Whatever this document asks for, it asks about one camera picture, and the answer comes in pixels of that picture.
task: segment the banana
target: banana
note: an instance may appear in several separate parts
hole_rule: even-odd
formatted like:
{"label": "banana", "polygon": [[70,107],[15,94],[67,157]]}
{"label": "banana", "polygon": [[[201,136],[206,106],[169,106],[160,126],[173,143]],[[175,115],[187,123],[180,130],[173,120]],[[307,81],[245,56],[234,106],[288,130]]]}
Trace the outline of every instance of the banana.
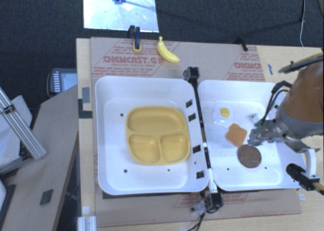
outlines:
{"label": "banana", "polygon": [[158,38],[158,43],[156,46],[156,49],[158,51],[158,53],[164,58],[166,59],[168,62],[171,63],[177,63],[180,61],[179,57],[176,56],[175,54],[171,53],[165,46],[165,44],[163,43],[163,38],[162,36],[159,36]]}

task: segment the dark backdrop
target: dark backdrop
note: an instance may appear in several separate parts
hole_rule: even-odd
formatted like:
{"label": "dark backdrop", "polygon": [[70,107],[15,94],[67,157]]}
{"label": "dark backdrop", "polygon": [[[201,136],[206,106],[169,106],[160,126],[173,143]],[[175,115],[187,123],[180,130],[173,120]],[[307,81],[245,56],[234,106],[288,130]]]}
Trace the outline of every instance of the dark backdrop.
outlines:
{"label": "dark backdrop", "polygon": [[[166,40],[300,46],[302,0],[155,0]],[[126,37],[126,32],[83,28],[83,0],[0,0],[0,86],[34,108],[47,99],[52,68],[75,68],[78,37]],[[157,39],[156,33],[142,38]],[[323,16],[307,0],[303,43],[323,46]]]}

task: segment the aluminum rail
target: aluminum rail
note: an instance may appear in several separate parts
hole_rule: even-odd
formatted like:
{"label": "aluminum rail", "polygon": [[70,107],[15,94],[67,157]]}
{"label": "aluminum rail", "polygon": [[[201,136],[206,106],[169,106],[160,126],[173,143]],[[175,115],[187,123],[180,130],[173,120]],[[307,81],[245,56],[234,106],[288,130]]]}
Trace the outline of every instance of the aluminum rail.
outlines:
{"label": "aluminum rail", "polygon": [[22,144],[35,160],[41,158],[47,153],[45,148],[37,141],[31,129],[21,118],[14,105],[11,104],[10,99],[7,97],[1,87],[0,114],[4,116],[9,126],[14,130]]}

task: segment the brown cookie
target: brown cookie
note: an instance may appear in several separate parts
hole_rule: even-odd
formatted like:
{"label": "brown cookie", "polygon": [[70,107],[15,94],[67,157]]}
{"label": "brown cookie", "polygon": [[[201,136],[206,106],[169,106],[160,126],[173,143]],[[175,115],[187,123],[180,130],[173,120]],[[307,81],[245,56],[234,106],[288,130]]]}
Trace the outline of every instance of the brown cookie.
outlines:
{"label": "brown cookie", "polygon": [[237,150],[237,157],[241,164],[247,168],[256,168],[261,163],[261,153],[255,146],[242,145]]}
{"label": "brown cookie", "polygon": [[240,147],[243,144],[247,133],[248,132],[238,124],[232,124],[226,134],[226,139],[232,142],[232,144]]}

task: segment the wooden table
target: wooden table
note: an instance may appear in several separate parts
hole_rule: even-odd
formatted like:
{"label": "wooden table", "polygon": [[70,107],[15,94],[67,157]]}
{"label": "wooden table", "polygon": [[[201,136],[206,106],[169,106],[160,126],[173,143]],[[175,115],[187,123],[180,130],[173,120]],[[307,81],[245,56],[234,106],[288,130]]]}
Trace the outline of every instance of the wooden table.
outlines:
{"label": "wooden table", "polygon": [[[78,73],[78,98],[82,99],[83,87],[91,86],[91,42],[90,39],[77,39],[77,73]],[[293,82],[296,72],[279,74],[277,71],[290,63],[321,52],[319,48],[296,47],[257,47],[262,64],[265,80],[279,82],[286,80]],[[271,65],[273,74],[270,74],[268,65]],[[92,101],[83,103],[83,110],[92,110]],[[79,120],[80,143],[80,171],[81,171],[81,205],[83,216],[95,215],[94,191],[94,158],[93,158],[93,122],[92,119]],[[317,153],[317,174],[323,182],[323,137],[307,138],[305,142],[312,147],[321,147]],[[302,214],[281,215],[267,217],[249,217],[236,219],[206,220],[202,222],[200,230],[321,230],[324,220],[321,212],[324,210],[322,196],[317,192],[299,190],[305,195],[305,200],[300,201]],[[118,230],[187,230],[194,222],[177,222],[163,224],[146,224],[132,226],[116,226],[98,228],[99,231]]]}
{"label": "wooden table", "polygon": [[[29,161],[16,175],[4,180],[15,185],[3,231],[55,231],[77,149],[78,114],[76,86],[44,102],[33,133],[47,154]],[[52,191],[48,203],[40,205],[44,192]]]}

